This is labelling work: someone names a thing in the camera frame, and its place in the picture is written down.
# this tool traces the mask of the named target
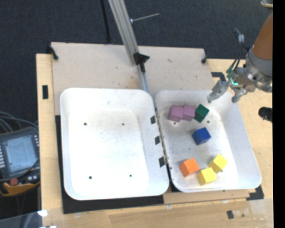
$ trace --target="white tray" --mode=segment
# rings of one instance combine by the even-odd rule
[[[207,95],[210,93],[210,90],[167,90],[159,92],[155,98],[172,182],[183,192],[254,189],[261,183],[261,173],[238,105],[231,102],[229,92],[209,104]],[[209,113],[201,123],[195,119],[174,123],[167,119],[169,108],[174,104],[196,107],[202,104]],[[191,135],[202,127],[207,128],[211,138],[196,145]],[[179,169],[183,161],[195,158],[199,167],[204,169],[219,153],[228,163],[223,172],[217,174],[217,180],[201,186],[196,174],[183,177]]]
[[[169,186],[143,90],[70,88],[60,98],[64,186],[76,200],[156,196]]]

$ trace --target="yellow cube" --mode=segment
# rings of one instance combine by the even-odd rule
[[[218,154],[210,163],[209,167],[212,167],[215,173],[221,172],[227,164],[227,160],[221,155]]]
[[[202,169],[196,174],[196,176],[199,180],[200,185],[204,185],[217,179],[217,176],[211,167]]]

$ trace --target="blue cube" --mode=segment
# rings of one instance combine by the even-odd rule
[[[195,141],[195,143],[197,145],[200,145],[202,143],[205,143],[207,142],[211,136],[208,132],[208,130],[204,127],[204,128],[201,128],[201,129],[198,129],[196,130],[193,134],[192,134],[192,137]]]

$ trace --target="screen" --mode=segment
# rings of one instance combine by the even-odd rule
[[[32,136],[21,136],[3,143],[9,162],[10,174],[31,168],[37,161]]]

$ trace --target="green cube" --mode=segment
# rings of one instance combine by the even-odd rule
[[[204,107],[202,104],[199,104],[198,108],[196,108],[196,110],[195,110],[195,117],[194,117],[194,119],[201,123],[201,121],[204,120],[204,118],[206,117],[208,112],[209,112],[209,109]]]

